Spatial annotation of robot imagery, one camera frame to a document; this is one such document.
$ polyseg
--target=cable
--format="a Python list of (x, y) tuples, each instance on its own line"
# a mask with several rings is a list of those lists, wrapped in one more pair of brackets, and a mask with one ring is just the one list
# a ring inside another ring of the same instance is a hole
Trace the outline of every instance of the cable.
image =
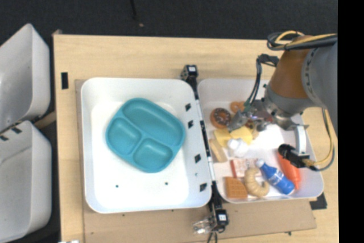
[[(288, 36), (291, 37), (290, 43), (279, 43), (279, 41)], [(298, 31), (275, 32), (273, 34), (269, 34), (267, 38), (267, 47), (272, 51), (289, 51), (332, 46), (335, 42), (337, 42), (337, 34), (307, 36), (306, 38), (295, 40), (298, 36), (304, 36), (304, 34)]]
[(209, 238), (207, 240), (207, 243), (210, 243), (211, 239), (212, 239), (212, 235), (215, 234), (215, 243), (217, 243), (217, 232), (216, 231), (212, 231), (209, 235)]
[[(327, 168), (329, 168), (331, 166), (331, 164), (334, 162), (334, 157), (335, 157), (335, 148), (334, 148), (334, 142), (333, 142), (333, 136), (332, 136), (332, 132), (331, 129), (329, 127), (329, 118), (328, 118), (328, 112), (325, 109), (322, 109), (322, 116), (324, 118), (324, 123), (325, 123), (325, 128), (326, 128), (326, 132), (329, 135), (330, 138), (330, 150), (329, 153), (327, 154), (327, 156), (320, 160), (320, 161), (313, 161), (310, 159), (303, 159), (303, 162), (305, 163), (305, 165), (314, 170), (314, 171), (324, 171)], [(323, 168), (317, 168), (316, 166), (327, 163), (327, 161), (330, 159), (329, 164), (327, 164), (325, 167)]]
[(258, 90), (259, 90), (259, 85), (260, 85), (260, 77), (262, 75), (262, 65), (260, 63), (260, 58), (258, 56), (257, 61), (256, 61), (256, 67), (257, 67), (257, 75), (255, 77), (255, 84), (254, 87), (250, 93), (250, 96), (248, 97), (248, 99), (245, 101), (244, 103), (244, 107), (246, 110), (250, 109), (250, 106), (254, 103), (257, 94), (258, 94)]

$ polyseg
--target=cracker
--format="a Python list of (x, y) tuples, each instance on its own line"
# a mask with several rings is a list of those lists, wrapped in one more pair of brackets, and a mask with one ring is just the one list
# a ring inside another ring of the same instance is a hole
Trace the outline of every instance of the cracker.
[(226, 196), (230, 199), (246, 199), (248, 192), (245, 185), (237, 178), (225, 177)]

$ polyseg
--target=orange object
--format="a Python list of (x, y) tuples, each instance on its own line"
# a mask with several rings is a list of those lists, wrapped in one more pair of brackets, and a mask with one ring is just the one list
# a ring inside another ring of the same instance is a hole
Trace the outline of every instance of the orange object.
[(300, 170), (293, 166), (291, 162), (287, 159), (284, 159), (282, 155), (277, 153), (278, 161), (282, 168), (283, 174), (295, 185), (295, 189), (298, 190), (300, 188), (301, 182), (301, 174)]
[(231, 114), (227, 109), (217, 108), (211, 112), (210, 120), (214, 127), (224, 129), (231, 122)]
[(302, 85), (302, 66), (307, 50), (285, 51), (269, 82), (271, 89), (278, 95), (287, 98), (308, 98)]
[(233, 102), (230, 104), (230, 109), (231, 109), (231, 111), (232, 111), (233, 113), (237, 113), (237, 112), (238, 112), (238, 110), (243, 111), (243, 110), (244, 110), (244, 108), (245, 108), (245, 106), (244, 106), (244, 102), (243, 102), (243, 101), (241, 101), (241, 102), (239, 102), (239, 101), (233, 101)]
[(230, 199), (246, 199), (248, 192), (245, 185), (237, 178), (225, 177), (226, 196)]

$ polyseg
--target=white bottle cap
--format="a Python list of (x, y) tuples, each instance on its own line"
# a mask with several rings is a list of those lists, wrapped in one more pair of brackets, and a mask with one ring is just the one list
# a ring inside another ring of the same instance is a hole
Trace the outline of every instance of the white bottle cap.
[(239, 147), (239, 141), (237, 139), (230, 139), (228, 140), (227, 142), (227, 146), (232, 149), (232, 150), (235, 150)]
[(263, 159), (258, 159), (257, 162), (255, 162), (255, 165), (259, 168), (261, 168), (264, 165)]

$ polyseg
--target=white label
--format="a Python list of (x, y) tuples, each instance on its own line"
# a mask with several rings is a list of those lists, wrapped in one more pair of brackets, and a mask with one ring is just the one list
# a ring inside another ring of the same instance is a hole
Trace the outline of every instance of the white label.
[(220, 221), (226, 221), (226, 215), (223, 215), (223, 214), (218, 215), (218, 218)]

